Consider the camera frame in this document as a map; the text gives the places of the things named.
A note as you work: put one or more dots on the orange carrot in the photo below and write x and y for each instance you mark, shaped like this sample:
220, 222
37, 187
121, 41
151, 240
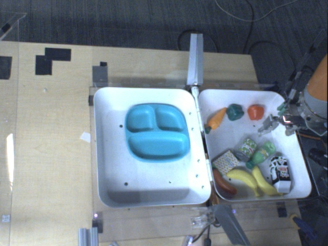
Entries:
217, 119

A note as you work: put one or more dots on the black and white milk carton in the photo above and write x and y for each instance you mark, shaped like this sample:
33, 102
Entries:
280, 173

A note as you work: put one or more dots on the yellow banana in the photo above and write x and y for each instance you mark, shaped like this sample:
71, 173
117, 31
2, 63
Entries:
264, 184
243, 178

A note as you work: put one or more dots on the orange bell pepper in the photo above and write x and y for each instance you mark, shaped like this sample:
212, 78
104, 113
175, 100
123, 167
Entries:
255, 112

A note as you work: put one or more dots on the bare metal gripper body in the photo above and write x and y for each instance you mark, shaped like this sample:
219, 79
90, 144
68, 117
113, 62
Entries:
297, 120

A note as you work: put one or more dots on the white plastic tray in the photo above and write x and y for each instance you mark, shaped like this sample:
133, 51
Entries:
153, 181
230, 134

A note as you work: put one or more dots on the red sausage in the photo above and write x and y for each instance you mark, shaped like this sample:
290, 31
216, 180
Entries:
224, 184

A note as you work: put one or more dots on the blue divided plate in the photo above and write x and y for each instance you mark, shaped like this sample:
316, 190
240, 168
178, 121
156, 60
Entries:
156, 142

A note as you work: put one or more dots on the green plastic bottle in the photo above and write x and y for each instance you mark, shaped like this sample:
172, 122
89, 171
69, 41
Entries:
261, 154

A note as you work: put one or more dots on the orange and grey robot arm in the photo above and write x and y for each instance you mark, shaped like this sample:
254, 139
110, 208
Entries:
319, 86

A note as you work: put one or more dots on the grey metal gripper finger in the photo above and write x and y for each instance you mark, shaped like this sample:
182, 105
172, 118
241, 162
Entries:
267, 124
290, 131

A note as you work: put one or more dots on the green bell pepper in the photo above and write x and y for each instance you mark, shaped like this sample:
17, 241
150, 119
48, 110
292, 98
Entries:
235, 112

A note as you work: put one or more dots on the yellow patterned carton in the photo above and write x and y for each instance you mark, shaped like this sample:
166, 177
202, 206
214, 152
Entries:
226, 162

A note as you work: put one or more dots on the green and white can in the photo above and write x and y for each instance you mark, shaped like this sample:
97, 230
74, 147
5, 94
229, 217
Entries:
246, 148

